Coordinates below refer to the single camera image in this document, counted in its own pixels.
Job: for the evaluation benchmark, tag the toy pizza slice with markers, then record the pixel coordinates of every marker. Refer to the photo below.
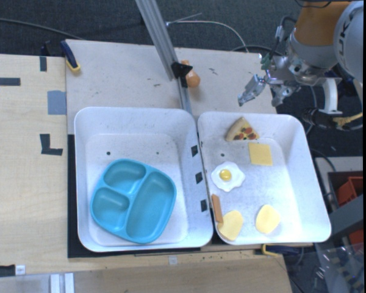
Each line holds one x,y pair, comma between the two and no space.
241,131

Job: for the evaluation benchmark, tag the yellow oval slice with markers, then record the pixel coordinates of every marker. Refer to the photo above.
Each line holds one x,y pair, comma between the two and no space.
267,219
231,225

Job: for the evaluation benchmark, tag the black cylinder on white bracket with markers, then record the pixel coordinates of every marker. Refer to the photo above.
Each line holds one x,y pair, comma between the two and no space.
331,96

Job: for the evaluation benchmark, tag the yellow square cheese slice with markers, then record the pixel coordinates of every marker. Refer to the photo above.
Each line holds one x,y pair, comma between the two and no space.
260,154

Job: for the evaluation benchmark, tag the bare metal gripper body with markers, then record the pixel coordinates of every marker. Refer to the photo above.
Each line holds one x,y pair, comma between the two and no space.
285,69

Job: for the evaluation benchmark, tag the white plastic tray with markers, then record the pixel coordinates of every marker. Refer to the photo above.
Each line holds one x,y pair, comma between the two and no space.
296,182
183,127

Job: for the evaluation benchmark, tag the blue divided plate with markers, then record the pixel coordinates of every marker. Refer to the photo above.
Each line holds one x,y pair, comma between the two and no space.
149,206

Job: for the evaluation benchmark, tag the white and yellow fried egg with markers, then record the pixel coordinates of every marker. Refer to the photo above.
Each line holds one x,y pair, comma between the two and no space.
228,175

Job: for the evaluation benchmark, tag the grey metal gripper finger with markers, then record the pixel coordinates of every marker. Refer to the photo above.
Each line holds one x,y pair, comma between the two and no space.
282,95
252,90

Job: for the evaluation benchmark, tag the orange rounded toy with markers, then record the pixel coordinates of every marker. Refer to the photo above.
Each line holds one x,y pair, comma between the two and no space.
194,79

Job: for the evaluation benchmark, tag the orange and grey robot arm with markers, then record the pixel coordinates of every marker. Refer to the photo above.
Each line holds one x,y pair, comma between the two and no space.
318,26

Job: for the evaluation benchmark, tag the black block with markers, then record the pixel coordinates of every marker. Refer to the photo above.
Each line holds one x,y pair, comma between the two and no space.
180,70

